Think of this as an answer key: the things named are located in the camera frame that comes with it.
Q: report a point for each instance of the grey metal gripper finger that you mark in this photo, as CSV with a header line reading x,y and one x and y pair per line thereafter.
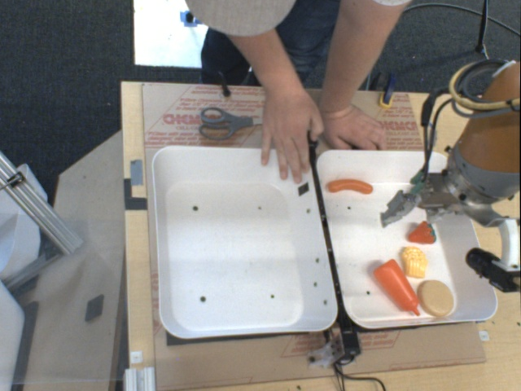
x,y
439,216
397,210

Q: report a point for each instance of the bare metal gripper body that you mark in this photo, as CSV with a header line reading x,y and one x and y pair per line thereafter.
x,y
441,196

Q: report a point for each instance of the person's right forearm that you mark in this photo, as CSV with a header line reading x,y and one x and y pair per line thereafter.
x,y
268,63

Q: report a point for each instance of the person's left forearm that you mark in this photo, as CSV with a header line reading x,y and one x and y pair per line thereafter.
x,y
358,43

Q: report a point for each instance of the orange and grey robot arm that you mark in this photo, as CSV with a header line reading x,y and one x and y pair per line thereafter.
x,y
496,137

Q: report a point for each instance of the person's left hand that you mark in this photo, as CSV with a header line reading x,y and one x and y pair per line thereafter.
x,y
354,130

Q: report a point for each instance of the person's right hand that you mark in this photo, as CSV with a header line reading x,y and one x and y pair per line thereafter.
x,y
289,133

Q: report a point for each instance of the red strawberry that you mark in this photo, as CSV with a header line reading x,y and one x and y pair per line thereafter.
x,y
421,234

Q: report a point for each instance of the white plastic tray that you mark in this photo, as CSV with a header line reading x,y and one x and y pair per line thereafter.
x,y
232,255
362,238

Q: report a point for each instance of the yellow french fries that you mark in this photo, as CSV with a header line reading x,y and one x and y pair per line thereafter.
x,y
415,262

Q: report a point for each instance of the orange sausage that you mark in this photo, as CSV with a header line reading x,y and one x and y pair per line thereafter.
x,y
350,186

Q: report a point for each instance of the orange squeeze bottle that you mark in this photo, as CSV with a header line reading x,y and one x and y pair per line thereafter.
x,y
397,284

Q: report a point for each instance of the thin black rod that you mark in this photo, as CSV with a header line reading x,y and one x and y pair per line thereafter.
x,y
327,242

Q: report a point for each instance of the tan round biscuit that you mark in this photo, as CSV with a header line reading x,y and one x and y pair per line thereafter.
x,y
435,298

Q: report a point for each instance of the grey scissors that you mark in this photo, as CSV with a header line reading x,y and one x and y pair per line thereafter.
x,y
221,126

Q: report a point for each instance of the brown cardboard board red print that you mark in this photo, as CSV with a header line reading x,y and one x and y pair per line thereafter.
x,y
244,361

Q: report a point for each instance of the person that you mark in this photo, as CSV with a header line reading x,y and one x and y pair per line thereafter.
x,y
244,2

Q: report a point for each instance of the black cylinder on white bracket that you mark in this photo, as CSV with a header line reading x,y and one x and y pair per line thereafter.
x,y
490,269

